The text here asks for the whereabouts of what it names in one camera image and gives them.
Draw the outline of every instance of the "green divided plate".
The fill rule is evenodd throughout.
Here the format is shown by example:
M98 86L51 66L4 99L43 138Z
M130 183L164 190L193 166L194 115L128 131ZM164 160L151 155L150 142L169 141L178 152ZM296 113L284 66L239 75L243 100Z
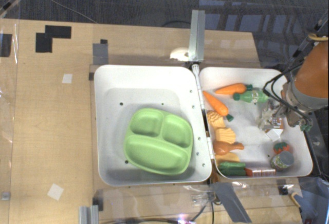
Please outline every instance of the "green divided plate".
M178 175L189 165L193 130L182 117L153 108L134 113L124 139L129 163L152 173Z

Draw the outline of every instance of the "white tray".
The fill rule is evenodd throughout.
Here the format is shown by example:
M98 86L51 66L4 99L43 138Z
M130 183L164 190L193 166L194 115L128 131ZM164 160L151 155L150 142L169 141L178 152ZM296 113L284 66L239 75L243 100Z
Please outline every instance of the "white tray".
M261 105L254 105L243 101L235 101L232 96L216 95L214 91L220 87L234 83L252 84L262 88L264 84L278 75L272 69L247 69L247 68L219 68L208 67L200 72L200 82L203 90L210 92L229 108L229 113L234 116L231 122L225 121L226 126L236 133L236 141L243 143L244 150L232 151L237 154L246 166L269 166L270 159L275 155L272 150L274 143L255 125L256 119L261 114ZM285 77L280 78L274 86L275 92L280 95ZM212 109L205 100L205 108ZM214 130L209 128L212 139L215 139ZM277 172L276 177L299 177L311 173L313 168L312 158L304 134L299 127L289 127L284 119L284 131L281 140L289 143L293 149L295 162L293 166L282 172ZM244 179L250 177L230 177Z
M191 71L183 67L104 65L95 72L94 81L98 166L105 183L121 186L201 182L210 176L205 126ZM123 142L127 126L132 115L145 107L169 111L191 124L192 156L183 174L157 175L125 163Z

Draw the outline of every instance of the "white label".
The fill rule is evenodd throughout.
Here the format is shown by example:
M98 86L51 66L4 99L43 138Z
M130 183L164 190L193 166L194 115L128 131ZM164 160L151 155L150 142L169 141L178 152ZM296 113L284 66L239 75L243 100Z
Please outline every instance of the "white label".
M48 191L48 196L59 201L64 189L56 184L52 184L50 190Z
M72 83L73 74L64 74L62 83Z

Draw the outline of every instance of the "wooden surface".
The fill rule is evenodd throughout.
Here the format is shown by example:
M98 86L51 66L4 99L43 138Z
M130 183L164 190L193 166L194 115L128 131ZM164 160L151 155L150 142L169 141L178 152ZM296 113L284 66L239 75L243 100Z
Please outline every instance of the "wooden surface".
M45 25L72 26L72 37L53 39L52 53L36 53L35 33L44 32ZM169 55L188 47L189 30L20 21L10 224L78 223L79 206L90 206L97 190L105 194L101 219L199 210L191 202L197 191L189 186L117 189L97 182L88 74L93 43L100 39L108 40L110 63L179 65ZM206 31L205 40L209 65L259 67L250 33ZM71 84L62 83L64 74L72 74ZM298 189L298 181L290 181ZM47 196L53 183L64 189L58 201ZM275 181L235 190L254 223L270 223L267 215L281 222L281 208L284 221L300 223L298 209L279 195ZM198 223L209 223L209 210ZM216 219L229 221L223 206L215 210Z
M11 34L16 41L16 32L16 20L0 19L0 33ZM17 71L15 49L13 45L10 57L0 58L0 194L10 191ZM0 200L0 223L8 222L9 203Z

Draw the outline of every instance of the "toy bottle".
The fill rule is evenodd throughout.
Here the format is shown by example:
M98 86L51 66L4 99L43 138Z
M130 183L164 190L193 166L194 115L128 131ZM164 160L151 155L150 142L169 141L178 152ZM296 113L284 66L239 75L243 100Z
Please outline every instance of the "toy bottle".
M265 103L268 100L268 96L259 89L248 90L243 94L233 94L233 99L236 101L244 101L247 103Z

